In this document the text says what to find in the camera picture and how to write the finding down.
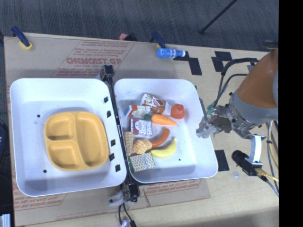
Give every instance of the yellow plate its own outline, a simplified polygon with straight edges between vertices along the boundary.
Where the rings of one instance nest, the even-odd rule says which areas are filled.
[[[64,171],[103,165],[109,154],[101,119],[85,111],[57,113],[45,123],[45,142],[51,163]]]

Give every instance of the toy carrot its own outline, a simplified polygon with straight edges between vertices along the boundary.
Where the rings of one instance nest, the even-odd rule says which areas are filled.
[[[162,114],[153,114],[150,116],[149,114],[146,114],[144,117],[145,120],[151,120],[155,124],[161,124],[161,125],[171,125],[176,126],[178,123],[171,120],[170,118],[162,115]]]

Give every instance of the food package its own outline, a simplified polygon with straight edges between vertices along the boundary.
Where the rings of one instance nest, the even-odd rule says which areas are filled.
[[[140,172],[152,169],[156,166],[150,152],[142,155],[132,156],[128,159],[132,172]]]
[[[130,156],[133,152],[134,134],[132,132],[124,132],[124,142],[126,146],[126,153]]]
[[[151,112],[150,106],[129,105],[125,110],[126,117],[134,117],[143,119],[144,116]]]
[[[135,135],[152,135],[152,122],[142,119],[131,118],[129,121],[129,130]]]
[[[171,105],[167,101],[147,93],[141,98],[141,105],[150,106],[151,112],[156,114],[170,115],[171,112]]]

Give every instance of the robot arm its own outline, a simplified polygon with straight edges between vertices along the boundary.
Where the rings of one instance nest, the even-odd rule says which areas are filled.
[[[278,49],[258,61],[228,104],[218,105],[209,118],[204,116],[196,133],[207,138],[210,133],[234,131],[252,139],[250,130],[271,120],[278,120]]]

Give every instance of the black cable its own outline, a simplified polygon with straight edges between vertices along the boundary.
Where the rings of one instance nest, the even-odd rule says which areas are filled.
[[[125,203],[122,203],[119,208],[118,208],[118,214],[119,214],[119,222],[120,222],[120,225],[122,225],[122,220],[121,220],[121,207],[123,205],[123,208],[124,208],[124,211],[126,213],[126,215],[128,216],[128,218],[130,219],[130,225],[131,227],[136,227],[137,225],[135,224],[135,222],[132,220],[132,218],[129,216],[129,214],[127,213],[126,211],[126,207],[125,207]]]
[[[126,211],[125,203],[123,203],[123,208],[124,208],[124,211],[125,211],[126,215],[129,217],[130,221],[132,221],[132,218],[129,216],[129,214]]]
[[[216,100],[214,101],[214,105],[213,107],[215,108],[218,104],[218,101],[220,99],[220,92],[221,92],[221,88],[222,88],[222,84],[223,84],[223,79],[224,76],[227,72],[227,70],[229,69],[229,67],[231,67],[234,64],[239,64],[239,63],[244,63],[244,62],[258,62],[259,60],[256,58],[241,58],[241,59],[234,59],[229,61],[223,68],[223,70],[221,71],[221,80],[220,80],[220,85],[219,85],[219,90],[218,90],[218,96],[216,98]]]
[[[121,216],[120,216],[121,207],[122,207],[122,205],[119,205],[119,208],[118,208],[118,214],[119,214],[119,222],[120,222],[120,225],[122,225],[122,220],[121,220]]]
[[[219,101],[219,99],[221,98],[223,92],[226,90],[227,84],[229,83],[229,81],[230,81],[233,77],[236,77],[236,76],[247,76],[247,74],[233,74],[233,75],[231,75],[231,76],[227,79],[227,81],[224,83],[223,87],[222,87],[222,86],[219,86],[219,90],[220,90],[221,87],[222,87],[222,89],[221,89],[221,91],[219,91],[220,93],[218,94],[218,97],[217,97],[217,99],[216,99],[215,102],[214,102],[215,105],[218,104],[218,101]]]

